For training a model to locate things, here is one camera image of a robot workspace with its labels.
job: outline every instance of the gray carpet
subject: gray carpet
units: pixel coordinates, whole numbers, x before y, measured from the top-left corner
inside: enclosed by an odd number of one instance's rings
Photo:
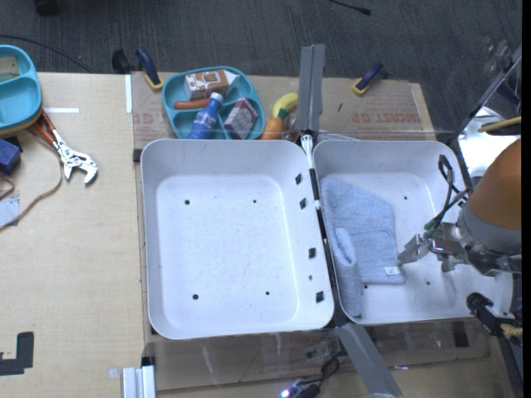
[[[522,41],[522,0],[58,0],[39,17],[32,0],[0,0],[0,34],[29,37],[112,72],[122,47],[144,46],[159,70],[235,66],[248,75],[298,76],[300,48],[324,43],[325,76],[359,77],[381,61],[389,78],[421,84],[433,124],[454,130],[489,84],[489,45]],[[25,49],[42,71],[83,68],[42,46]]]

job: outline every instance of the yellow banana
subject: yellow banana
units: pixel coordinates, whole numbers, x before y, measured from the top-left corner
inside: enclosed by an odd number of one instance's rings
[[[287,112],[290,112],[293,108],[297,106],[299,100],[299,95],[297,93],[288,93],[283,95],[278,99],[275,104],[273,104],[273,110],[271,111],[271,118],[279,116],[279,112],[283,109]]]

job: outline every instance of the blue bowl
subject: blue bowl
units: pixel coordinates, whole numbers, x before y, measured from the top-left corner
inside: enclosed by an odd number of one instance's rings
[[[14,56],[18,76],[0,81],[0,137],[26,129],[41,113],[41,83],[30,56],[15,46],[0,46],[0,58]]]
[[[238,74],[240,76],[236,86],[229,92],[227,96],[225,96],[225,99],[221,104],[221,107],[217,113],[216,131],[212,134],[211,138],[232,139],[229,133],[223,127],[223,123],[231,112],[232,106],[234,106],[236,101],[241,97],[245,97],[258,114],[258,118],[253,124],[251,131],[246,137],[246,140],[259,138],[264,132],[264,127],[266,126],[266,117],[264,116],[264,108],[262,103],[258,98],[258,94],[256,93],[254,86],[245,76],[245,74],[230,66],[213,66],[197,70],[187,70],[186,72],[172,75],[166,80],[162,91],[163,106],[175,135],[178,138],[186,138],[192,130],[193,120],[196,118],[197,112],[200,110],[175,109],[173,107],[173,103],[176,100],[188,100],[188,97],[184,91],[184,78],[188,74],[203,72],[205,70],[228,70],[233,74]]]

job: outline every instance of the blue bottle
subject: blue bottle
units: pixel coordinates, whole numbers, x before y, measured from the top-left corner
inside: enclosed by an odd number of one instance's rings
[[[223,102],[223,96],[212,93],[207,107],[197,112],[192,131],[187,138],[210,138],[217,123],[217,110]]]

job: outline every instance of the small carton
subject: small carton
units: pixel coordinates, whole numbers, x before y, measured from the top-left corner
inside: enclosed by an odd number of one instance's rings
[[[205,70],[188,74],[184,78],[184,92],[189,100],[205,99],[214,92],[227,97],[240,79],[228,70]]]
[[[232,107],[231,113],[223,123],[223,127],[232,138],[244,140],[258,118],[255,108],[245,97],[241,97]]]

